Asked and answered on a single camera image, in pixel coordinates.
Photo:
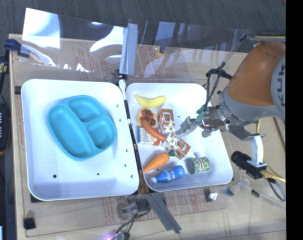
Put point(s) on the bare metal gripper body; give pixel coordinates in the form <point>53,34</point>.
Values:
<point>214,120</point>

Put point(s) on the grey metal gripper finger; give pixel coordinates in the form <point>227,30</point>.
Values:
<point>207,133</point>
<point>187,125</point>

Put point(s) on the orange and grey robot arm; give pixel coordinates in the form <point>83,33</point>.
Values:
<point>251,84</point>

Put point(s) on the brown and white carton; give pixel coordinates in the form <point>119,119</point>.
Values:
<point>180,146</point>
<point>166,120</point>

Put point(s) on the white plastic tray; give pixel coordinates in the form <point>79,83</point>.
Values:
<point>191,96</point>
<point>66,179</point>

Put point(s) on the green and white can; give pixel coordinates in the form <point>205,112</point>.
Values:
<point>200,164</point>

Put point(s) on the orange sausage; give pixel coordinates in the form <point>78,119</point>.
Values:
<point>154,132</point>

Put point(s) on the yellow banana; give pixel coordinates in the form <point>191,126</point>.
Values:
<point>151,101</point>

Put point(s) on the pizza slice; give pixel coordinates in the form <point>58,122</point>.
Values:
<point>144,114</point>

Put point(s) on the blue and yellow packet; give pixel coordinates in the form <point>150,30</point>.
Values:
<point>144,136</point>

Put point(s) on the orange carrot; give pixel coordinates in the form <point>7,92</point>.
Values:
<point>157,161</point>

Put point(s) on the blue bottle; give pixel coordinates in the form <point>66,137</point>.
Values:
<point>170,174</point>

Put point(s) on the thin black and white rod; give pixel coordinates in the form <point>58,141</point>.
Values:
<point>131,131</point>

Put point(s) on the brown cardboard board red print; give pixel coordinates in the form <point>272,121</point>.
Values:
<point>151,61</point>

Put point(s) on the blue divided plate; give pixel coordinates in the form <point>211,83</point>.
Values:
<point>66,131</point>

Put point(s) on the black cylinder on white bracket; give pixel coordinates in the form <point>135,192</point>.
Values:
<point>244,160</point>

